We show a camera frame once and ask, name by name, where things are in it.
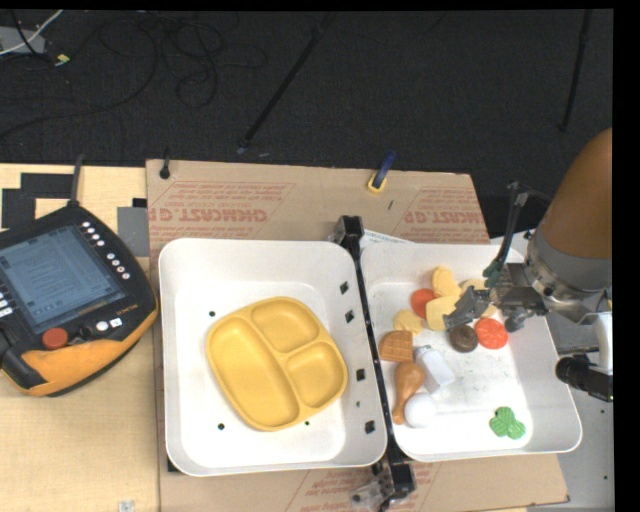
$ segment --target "red button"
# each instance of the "red button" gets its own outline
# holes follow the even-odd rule
[[[57,350],[65,347],[68,341],[69,334],[62,327],[52,327],[42,335],[42,343],[47,350]]]

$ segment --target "black mat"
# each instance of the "black mat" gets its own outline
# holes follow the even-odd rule
[[[55,10],[0,10],[35,30]],[[145,159],[471,174],[492,236],[507,185],[555,193],[612,126],[613,9],[339,12],[251,140],[247,133],[324,12],[65,10],[46,52],[0,56],[0,161],[141,166]],[[66,56],[70,60],[62,63]],[[519,229],[545,205],[531,200]]]

